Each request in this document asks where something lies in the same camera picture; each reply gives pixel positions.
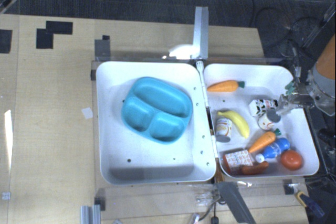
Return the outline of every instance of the white bottle cap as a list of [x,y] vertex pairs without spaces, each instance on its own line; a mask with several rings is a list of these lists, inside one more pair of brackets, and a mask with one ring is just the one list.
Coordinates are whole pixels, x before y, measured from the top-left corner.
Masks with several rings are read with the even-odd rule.
[[257,161],[258,163],[262,163],[262,162],[265,161],[265,157],[263,156],[262,153],[259,153],[259,154],[256,155],[256,161]]

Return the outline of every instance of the yellow banana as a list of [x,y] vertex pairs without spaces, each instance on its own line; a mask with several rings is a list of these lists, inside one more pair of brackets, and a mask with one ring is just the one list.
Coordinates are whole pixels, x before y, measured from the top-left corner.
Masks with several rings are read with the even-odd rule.
[[240,134],[244,137],[244,138],[248,138],[250,135],[250,127],[248,126],[248,123],[246,122],[246,120],[237,112],[235,111],[225,111],[225,112],[221,112],[218,111],[217,114],[219,116],[223,116],[229,120],[232,120],[232,122],[237,126],[237,128],[239,129]]

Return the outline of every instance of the tomato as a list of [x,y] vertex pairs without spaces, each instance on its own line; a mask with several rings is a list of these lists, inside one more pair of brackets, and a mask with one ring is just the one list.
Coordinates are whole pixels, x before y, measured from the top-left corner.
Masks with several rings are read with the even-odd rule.
[[297,170],[302,165],[302,157],[294,150],[287,150],[281,155],[281,163],[289,170]]

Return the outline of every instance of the wooden table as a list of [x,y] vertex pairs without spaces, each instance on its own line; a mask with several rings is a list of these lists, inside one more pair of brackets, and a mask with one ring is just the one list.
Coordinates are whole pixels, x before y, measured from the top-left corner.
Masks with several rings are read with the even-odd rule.
[[[73,22],[73,34],[54,35],[54,49],[36,49],[36,29],[45,28],[47,20]],[[92,206],[96,194],[93,120],[82,113],[92,107],[94,40],[109,35],[112,53],[164,55],[176,45],[192,44],[193,25],[1,15],[0,29],[12,29],[18,43],[13,38],[11,53],[0,55],[3,76],[17,72],[16,83],[1,86],[12,87],[16,99],[9,100],[15,104],[11,198],[0,202],[0,222],[6,223],[8,210],[9,224],[79,223],[80,207]],[[210,27],[209,54],[263,57],[253,28]],[[3,178],[8,178],[9,171],[6,174],[5,164],[0,163]],[[257,223],[308,223],[305,209],[293,195],[284,195],[278,183],[267,182],[263,193],[242,191]],[[298,179],[297,186],[307,193],[303,179]],[[8,181],[0,182],[0,187],[8,189]],[[179,224],[189,221],[192,210],[204,211],[195,206],[189,187],[178,186],[185,193],[171,193],[170,187],[159,194],[153,192],[154,186],[118,189],[115,211],[102,223],[120,218],[123,224]],[[158,207],[160,201],[166,202],[164,209]],[[225,223],[235,223],[227,206],[218,208],[217,215]]]

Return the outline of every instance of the blue plate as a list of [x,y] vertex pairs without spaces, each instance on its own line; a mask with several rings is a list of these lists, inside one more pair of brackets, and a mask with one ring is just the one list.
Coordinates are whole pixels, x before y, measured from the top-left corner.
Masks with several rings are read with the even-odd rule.
[[132,86],[121,118],[137,134],[168,144],[181,137],[192,112],[192,102],[184,92],[161,80],[145,77]]

